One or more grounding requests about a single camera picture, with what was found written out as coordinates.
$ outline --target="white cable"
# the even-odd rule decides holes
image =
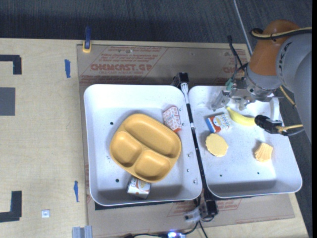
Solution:
[[[237,11],[239,20],[240,20],[240,24],[241,24],[241,27],[242,27],[242,30],[243,30],[244,37],[246,38],[246,42],[247,42],[247,46],[248,46],[248,48],[249,48],[250,55],[252,55],[253,52],[252,52],[252,49],[251,49],[251,45],[250,45],[250,43],[249,43],[249,39],[248,39],[246,30],[244,29],[244,25],[243,25],[243,23],[242,23],[242,19],[241,19],[241,16],[240,16],[240,12],[239,12],[238,5],[237,5],[236,0],[233,0],[233,3],[234,3],[234,6],[235,6],[235,8],[236,8],[236,11]]]

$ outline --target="orange divided plate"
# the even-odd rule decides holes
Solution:
[[[144,114],[129,116],[110,143],[112,159],[133,176],[147,182],[162,180],[182,149],[178,135]]]

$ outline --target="banana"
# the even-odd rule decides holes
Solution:
[[[228,110],[230,117],[233,121],[244,126],[256,125],[256,123],[254,122],[254,117],[245,117],[244,115],[232,110],[229,107],[226,107],[226,109]]]

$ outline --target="round yellow object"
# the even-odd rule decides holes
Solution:
[[[224,138],[216,133],[211,133],[206,138],[206,146],[208,151],[210,151],[216,157],[225,156],[229,147]]]

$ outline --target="wooden surface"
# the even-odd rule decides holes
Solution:
[[[0,223],[1,238],[71,237],[73,227],[88,223],[76,54],[76,45],[81,43],[0,39],[1,55],[22,57],[22,75],[12,74],[11,62],[0,62],[0,87],[15,87],[16,91],[15,116],[0,116],[0,212],[10,210],[11,191],[22,191],[22,217],[19,221]],[[66,77],[64,60],[70,61],[70,78]],[[75,181],[79,202],[73,189]],[[308,237],[296,197],[289,196],[295,218],[205,231],[212,238]],[[50,218],[42,218],[44,209],[50,209]],[[204,235],[197,229],[187,237]]]

